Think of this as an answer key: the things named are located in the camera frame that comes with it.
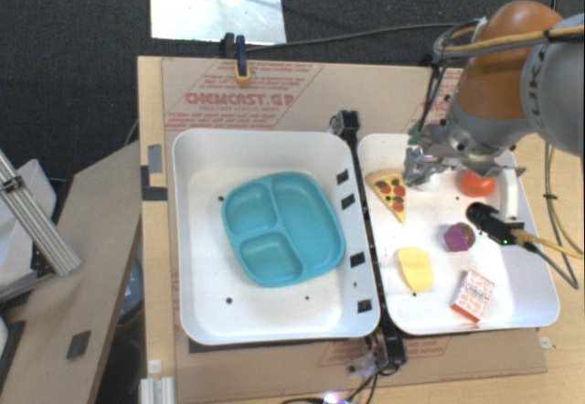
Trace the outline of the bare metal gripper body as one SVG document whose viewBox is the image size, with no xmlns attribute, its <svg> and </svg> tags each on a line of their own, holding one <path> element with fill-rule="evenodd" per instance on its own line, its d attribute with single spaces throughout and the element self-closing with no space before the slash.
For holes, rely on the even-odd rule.
<svg viewBox="0 0 585 404">
<path fill-rule="evenodd" d="M 457 121 L 427 125 L 420 136 L 422 160 L 447 168 L 467 168 L 477 175 L 498 175 L 502 166 L 495 161 L 503 150 L 483 144 Z"/>
</svg>

